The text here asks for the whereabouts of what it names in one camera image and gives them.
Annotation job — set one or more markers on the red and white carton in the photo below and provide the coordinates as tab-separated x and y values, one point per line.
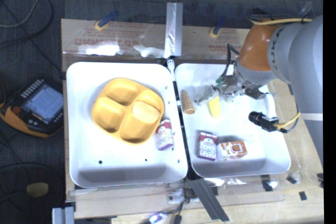
207	145
165	135

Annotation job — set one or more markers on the orange and white carton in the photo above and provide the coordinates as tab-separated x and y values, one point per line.
232	150

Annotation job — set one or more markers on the yellow wedge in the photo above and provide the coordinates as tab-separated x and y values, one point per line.
214	107

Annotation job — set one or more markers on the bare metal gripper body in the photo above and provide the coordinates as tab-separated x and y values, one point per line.
232	85

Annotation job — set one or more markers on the yellow divided plate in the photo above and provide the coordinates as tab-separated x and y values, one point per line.
123	112

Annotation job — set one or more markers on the brown cardboard board red print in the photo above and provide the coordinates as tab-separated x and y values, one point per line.
126	34

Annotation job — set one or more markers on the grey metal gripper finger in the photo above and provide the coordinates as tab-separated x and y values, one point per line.
207	94

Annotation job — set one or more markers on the tan ice cream cone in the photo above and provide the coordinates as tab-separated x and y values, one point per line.
187	102

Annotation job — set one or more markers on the white plastic tray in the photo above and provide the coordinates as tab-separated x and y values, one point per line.
118	162
236	128

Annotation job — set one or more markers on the black cylinder on white bracket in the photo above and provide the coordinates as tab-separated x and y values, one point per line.
263	119

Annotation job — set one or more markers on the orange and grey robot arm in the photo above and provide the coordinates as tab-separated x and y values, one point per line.
302	60

